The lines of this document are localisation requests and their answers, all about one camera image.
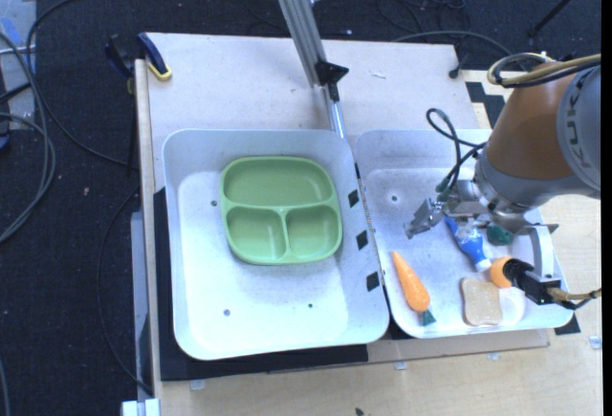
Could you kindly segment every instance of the dark carpet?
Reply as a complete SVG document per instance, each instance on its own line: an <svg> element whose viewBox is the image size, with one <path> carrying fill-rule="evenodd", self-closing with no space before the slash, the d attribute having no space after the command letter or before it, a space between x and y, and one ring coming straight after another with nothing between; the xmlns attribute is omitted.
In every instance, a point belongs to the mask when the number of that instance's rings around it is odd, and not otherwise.
<svg viewBox="0 0 612 416"><path fill-rule="evenodd" d="M561 1L327 0L315 15L323 38L391 41L455 31L410 41L454 44L472 69L488 69L505 50L556 58L599 53L601 0L569 0L530 40L529 30ZM118 414L122 401L136 399L137 386L102 333L98 256L138 171L121 164L129 158L134 100L104 45L116 34L136 56L139 32L279 36L286 26L276 0L37 0L37 10L36 77L55 116L48 121L57 169L28 222L0 244L0 357L14 415ZM35 194L42 156L34 132L11 133L0 152L0 228ZM138 197L130 200L111 228L99 270L109 338L131 370L129 218L138 206Z"/></svg>

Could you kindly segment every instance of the white tray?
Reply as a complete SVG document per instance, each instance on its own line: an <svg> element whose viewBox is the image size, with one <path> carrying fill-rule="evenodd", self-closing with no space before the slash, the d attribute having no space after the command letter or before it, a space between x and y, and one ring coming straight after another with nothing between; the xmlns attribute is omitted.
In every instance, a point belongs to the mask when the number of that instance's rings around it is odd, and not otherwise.
<svg viewBox="0 0 612 416"><path fill-rule="evenodd" d="M247 156L314 160L336 186L342 242L331 257L261 266L230 250L218 205L223 169ZM379 339L389 312L351 149L329 130L186 129L164 143L174 334L190 357L217 360Z"/></svg>
<svg viewBox="0 0 612 416"><path fill-rule="evenodd" d="M484 142L491 131L459 131L468 142ZM524 298L524 314L516 320L515 309L507 309L500 325L475 327L464 322L463 298L459 282L465 276L488 280L475 271L470 260L458 249L444 221L433 229L408 240L404 224L425 198L435 198L435 187L453 166L454 147L451 140L433 130L380 130L366 132L355 144L355 155L365 197L376 232L374 234L381 260L384 283L391 314L397 324L415 338L490 333L524 329L553 328L566 324L572 312L556 304L538 306ZM462 178L473 175L473 160L462 167ZM541 222L539 210L528 217ZM529 236L519 236L510 247L494 247L485 241L485 254L490 258L512 255L533 264ZM391 252L402 254L422 279L431 297L430 310L436 322L422 326L419 316L404 300L395 272ZM567 288L555 257L555 274Z"/></svg>

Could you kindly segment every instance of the orange carrot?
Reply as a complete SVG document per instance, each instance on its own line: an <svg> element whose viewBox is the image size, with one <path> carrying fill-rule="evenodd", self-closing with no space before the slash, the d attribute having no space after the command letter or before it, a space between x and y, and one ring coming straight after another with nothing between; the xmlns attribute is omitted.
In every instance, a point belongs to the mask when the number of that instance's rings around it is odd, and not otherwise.
<svg viewBox="0 0 612 416"><path fill-rule="evenodd" d="M400 278L404 297L408 305L416 312L424 313L429 307L429 293L421 279L398 252L393 252L393 264Z"/></svg>

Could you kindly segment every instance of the green divided dish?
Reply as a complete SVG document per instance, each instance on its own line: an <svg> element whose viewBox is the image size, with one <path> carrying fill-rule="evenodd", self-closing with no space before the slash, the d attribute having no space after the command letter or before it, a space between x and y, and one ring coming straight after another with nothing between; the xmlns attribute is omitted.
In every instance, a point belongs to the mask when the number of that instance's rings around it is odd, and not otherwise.
<svg viewBox="0 0 612 416"><path fill-rule="evenodd" d="M258 265L331 256L342 240L338 195L312 160L270 156L231 162L221 175L221 211L229 247Z"/></svg>

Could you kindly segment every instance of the toy carrot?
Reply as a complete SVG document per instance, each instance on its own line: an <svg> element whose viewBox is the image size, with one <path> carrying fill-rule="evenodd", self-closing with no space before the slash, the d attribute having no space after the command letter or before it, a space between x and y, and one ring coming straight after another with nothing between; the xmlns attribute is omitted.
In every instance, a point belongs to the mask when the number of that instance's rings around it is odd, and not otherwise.
<svg viewBox="0 0 612 416"><path fill-rule="evenodd" d="M400 278L405 300L412 310L422 315L421 323L427 326L435 322L435 317L429 311L429 293L421 279L398 252L393 252L393 264Z"/></svg>

